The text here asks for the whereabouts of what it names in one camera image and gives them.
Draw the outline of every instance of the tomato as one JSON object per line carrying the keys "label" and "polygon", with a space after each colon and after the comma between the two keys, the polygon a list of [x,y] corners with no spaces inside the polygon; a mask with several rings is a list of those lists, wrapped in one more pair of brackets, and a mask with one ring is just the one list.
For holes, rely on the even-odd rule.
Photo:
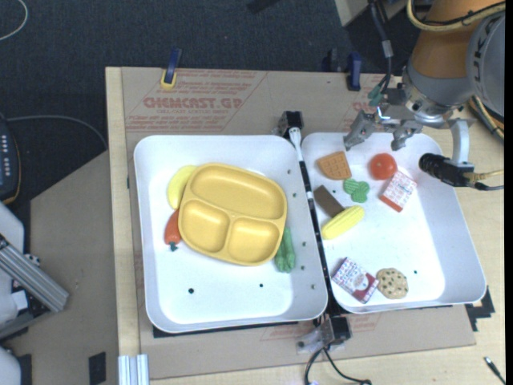
{"label": "tomato", "polygon": [[395,159],[387,152],[376,154],[369,163],[370,175],[375,180],[386,180],[391,178],[398,170]]}

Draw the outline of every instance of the red and white box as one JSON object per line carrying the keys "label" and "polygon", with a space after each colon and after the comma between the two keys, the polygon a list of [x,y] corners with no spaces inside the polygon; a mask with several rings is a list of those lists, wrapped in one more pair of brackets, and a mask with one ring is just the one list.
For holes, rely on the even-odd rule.
{"label": "red and white box", "polygon": [[338,286],[364,304],[369,301],[379,283],[376,277],[350,258],[344,259],[340,268],[331,278]]}
{"label": "red and white box", "polygon": [[397,171],[379,199],[400,213],[416,188],[415,181]]}

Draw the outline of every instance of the dark floor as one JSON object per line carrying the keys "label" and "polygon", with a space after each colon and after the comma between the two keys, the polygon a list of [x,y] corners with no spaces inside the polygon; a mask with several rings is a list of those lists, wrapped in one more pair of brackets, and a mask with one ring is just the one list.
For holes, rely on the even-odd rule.
{"label": "dark floor", "polygon": [[[362,72],[385,72],[368,11],[342,27],[334,0],[23,0],[26,25],[0,40],[0,113],[66,116],[107,136],[104,70],[166,67],[181,47],[181,67],[320,71],[326,53],[362,56]],[[0,38],[23,20],[22,5],[0,0]],[[405,13],[386,24],[394,68],[418,31]],[[22,187],[13,210],[100,154],[100,138],[66,120],[12,121]]]}

